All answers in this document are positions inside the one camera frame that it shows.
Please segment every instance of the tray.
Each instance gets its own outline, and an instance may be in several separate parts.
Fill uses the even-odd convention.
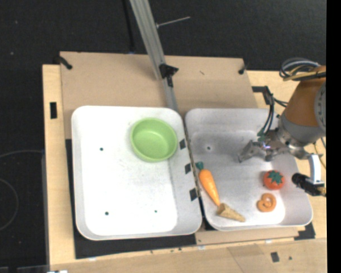
[[[257,139],[257,132],[268,116],[267,109],[193,109],[185,118],[194,162],[202,161],[214,176],[221,202],[241,213],[246,222],[238,222],[216,215],[216,206],[200,187],[205,216],[212,227],[221,231],[304,226],[313,216],[307,194],[292,183],[298,172],[290,154],[282,154],[271,162],[264,154],[238,162],[238,152]],[[276,127],[277,118],[272,128]],[[256,207],[263,193],[271,192],[263,186],[262,176],[271,169],[286,177],[283,189],[273,191],[277,206],[262,213]]]
[[[131,127],[147,117],[162,119],[177,134],[168,160],[147,163],[132,150]],[[76,224],[85,238],[186,235],[201,226],[184,125],[175,111],[82,106],[72,115],[72,144]]]

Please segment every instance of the orange carrot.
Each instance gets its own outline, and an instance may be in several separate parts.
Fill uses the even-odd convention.
[[[220,199],[218,196],[216,184],[214,181],[214,178],[212,176],[212,173],[210,170],[207,169],[201,169],[199,172],[199,180],[208,193],[208,195],[211,197],[211,199],[215,202],[217,206],[220,205]]]

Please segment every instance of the green bowl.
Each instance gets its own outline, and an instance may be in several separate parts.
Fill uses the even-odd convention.
[[[167,160],[177,150],[175,131],[157,118],[145,118],[136,122],[131,128],[130,138],[134,152],[147,162]]]

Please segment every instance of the orange donut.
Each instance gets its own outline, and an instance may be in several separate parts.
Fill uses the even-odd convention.
[[[259,200],[256,205],[261,212],[271,212],[277,205],[277,200],[273,194],[265,193],[261,196],[261,200]]]

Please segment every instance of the toy tomato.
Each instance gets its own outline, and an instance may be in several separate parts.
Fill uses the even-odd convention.
[[[264,174],[263,182],[267,188],[277,190],[284,186],[285,179],[278,171],[271,170]]]

